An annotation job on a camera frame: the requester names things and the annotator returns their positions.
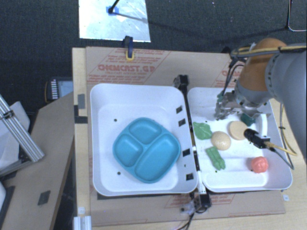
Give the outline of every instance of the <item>dark gray floor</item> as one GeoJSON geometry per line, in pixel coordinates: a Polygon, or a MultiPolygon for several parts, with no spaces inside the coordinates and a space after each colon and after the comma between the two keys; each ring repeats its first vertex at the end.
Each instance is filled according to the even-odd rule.
{"type": "MultiPolygon", "coordinates": [[[[276,37],[306,42],[284,29],[288,0],[146,0],[151,43],[135,47],[221,52],[276,37]]],[[[306,0],[294,0],[292,25],[306,28],[306,0]]],[[[120,46],[79,39],[78,0],[0,0],[0,93],[26,111],[44,105],[51,76],[71,76],[71,48],[120,46]]]]}

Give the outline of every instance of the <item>cable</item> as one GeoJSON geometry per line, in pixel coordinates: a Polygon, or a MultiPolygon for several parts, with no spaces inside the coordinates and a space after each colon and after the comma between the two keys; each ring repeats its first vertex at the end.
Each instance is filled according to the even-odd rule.
{"type": "Polygon", "coordinates": [[[232,79],[232,76],[233,76],[236,68],[237,67],[243,67],[243,66],[244,65],[242,65],[242,64],[238,64],[238,65],[235,65],[235,66],[232,66],[232,67],[231,67],[231,65],[229,65],[229,70],[228,70],[228,73],[227,73],[224,89],[222,91],[222,96],[225,94],[225,91],[226,91],[226,89],[227,89],[227,87],[228,87],[228,85],[229,85],[229,83],[230,83],[230,81],[232,79]]]}
{"type": "Polygon", "coordinates": [[[196,210],[197,214],[202,214],[205,213],[207,211],[208,208],[205,207],[200,207],[198,210],[196,210]]]}
{"type": "Polygon", "coordinates": [[[250,50],[249,47],[242,47],[235,49],[230,53],[232,58],[246,58],[259,55],[277,54],[277,53],[293,53],[303,52],[306,50],[306,46],[284,46],[278,48],[262,48],[250,50]]]}
{"type": "MultiPolygon", "coordinates": [[[[286,139],[286,137],[284,135],[284,131],[283,130],[285,129],[285,127],[283,126],[283,110],[284,110],[284,105],[281,103],[280,104],[280,111],[279,111],[279,124],[280,124],[279,129],[281,130],[280,133],[281,133],[281,137],[282,137],[283,147],[285,149],[287,149],[287,145],[288,145],[289,149],[294,151],[291,148],[291,146],[289,145],[289,143],[288,143],[288,141],[287,141],[287,139],[286,139]]],[[[294,170],[294,165],[292,163],[292,160],[290,158],[289,153],[287,153],[287,157],[288,157],[288,160],[290,161],[290,164],[291,164],[290,168],[294,170]]]]}
{"type": "Polygon", "coordinates": [[[294,170],[293,164],[289,164],[289,162],[274,148],[269,148],[270,151],[275,152],[292,170],[294,170]]]}
{"type": "Polygon", "coordinates": [[[194,213],[192,215],[190,215],[190,218],[189,218],[189,220],[188,220],[188,222],[186,224],[184,224],[181,228],[178,228],[176,230],[183,230],[185,227],[186,227],[185,230],[188,230],[189,227],[190,227],[190,224],[191,224],[191,222],[193,220],[193,216],[194,216],[194,213]]]}
{"type": "Polygon", "coordinates": [[[286,150],[286,149],[284,149],[284,148],[282,148],[282,147],[279,147],[279,146],[277,146],[277,145],[275,145],[275,144],[273,144],[273,143],[271,143],[271,142],[269,142],[269,141],[265,141],[264,144],[265,144],[267,147],[269,147],[269,148],[277,148],[277,149],[279,149],[279,150],[281,150],[281,151],[284,151],[284,152],[289,153],[289,154],[291,154],[291,155],[297,156],[297,153],[296,153],[296,152],[292,152],[292,151],[286,150]]]}

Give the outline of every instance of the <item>blue plastic plate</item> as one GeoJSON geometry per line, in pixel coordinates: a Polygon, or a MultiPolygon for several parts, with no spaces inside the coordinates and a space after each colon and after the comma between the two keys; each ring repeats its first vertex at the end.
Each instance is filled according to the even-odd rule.
{"type": "Polygon", "coordinates": [[[175,164],[181,152],[178,140],[149,118],[130,123],[113,144],[120,165],[145,183],[159,181],[175,164]]]}

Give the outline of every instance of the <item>cardboard sheet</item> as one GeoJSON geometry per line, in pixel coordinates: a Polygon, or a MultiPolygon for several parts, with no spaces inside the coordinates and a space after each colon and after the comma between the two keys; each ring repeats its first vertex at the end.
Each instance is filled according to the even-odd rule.
{"type": "MultiPolygon", "coordinates": [[[[230,58],[227,54],[188,53],[135,49],[135,60],[127,61],[125,49],[86,48],[87,111],[91,116],[89,92],[102,82],[171,86],[179,74],[187,74],[193,87],[223,87],[230,58]]],[[[237,68],[234,79],[240,74],[237,68]]],[[[93,226],[148,223],[188,219],[180,214],[189,195],[148,195],[136,197],[103,197],[92,182],[91,121],[88,118],[90,215],[93,226]]],[[[196,219],[240,217],[285,213],[279,191],[216,194],[213,206],[196,219]]]]}
{"type": "Polygon", "coordinates": [[[74,147],[72,101],[71,93],[39,110],[31,137],[45,157],[3,183],[15,190],[2,229],[53,229],[74,147]]]}

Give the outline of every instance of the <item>metal sheet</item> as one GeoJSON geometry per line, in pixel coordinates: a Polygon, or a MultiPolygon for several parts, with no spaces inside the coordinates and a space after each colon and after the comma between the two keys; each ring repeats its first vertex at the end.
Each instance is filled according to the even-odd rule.
{"type": "Polygon", "coordinates": [[[108,14],[115,0],[79,0],[80,38],[150,42],[145,0],[120,0],[108,14]]]}

